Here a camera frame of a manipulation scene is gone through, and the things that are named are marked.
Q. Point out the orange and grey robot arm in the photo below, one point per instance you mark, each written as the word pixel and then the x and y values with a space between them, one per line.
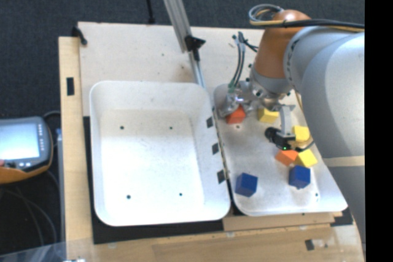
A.
pixel 325 70

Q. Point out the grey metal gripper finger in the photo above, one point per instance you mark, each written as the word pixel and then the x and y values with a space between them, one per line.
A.
pixel 250 106
pixel 225 107

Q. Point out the yellow cube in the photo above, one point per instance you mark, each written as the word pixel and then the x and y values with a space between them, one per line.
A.
pixel 307 159
pixel 267 115
pixel 301 133

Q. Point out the blue cube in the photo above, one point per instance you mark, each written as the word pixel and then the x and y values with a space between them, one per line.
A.
pixel 246 184
pixel 299 176

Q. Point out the white plastic tray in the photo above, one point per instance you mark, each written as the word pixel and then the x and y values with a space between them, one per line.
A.
pixel 261 156
pixel 153 156

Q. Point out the orange cube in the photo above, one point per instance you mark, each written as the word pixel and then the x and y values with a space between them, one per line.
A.
pixel 286 157
pixel 235 116

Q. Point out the pale wood board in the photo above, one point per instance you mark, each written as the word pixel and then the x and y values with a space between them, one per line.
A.
pixel 129 52

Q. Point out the black cylinder on white bracket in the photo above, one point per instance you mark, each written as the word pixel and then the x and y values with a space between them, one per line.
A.
pixel 281 137

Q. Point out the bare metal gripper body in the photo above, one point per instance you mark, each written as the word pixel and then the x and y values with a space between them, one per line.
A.
pixel 251 93

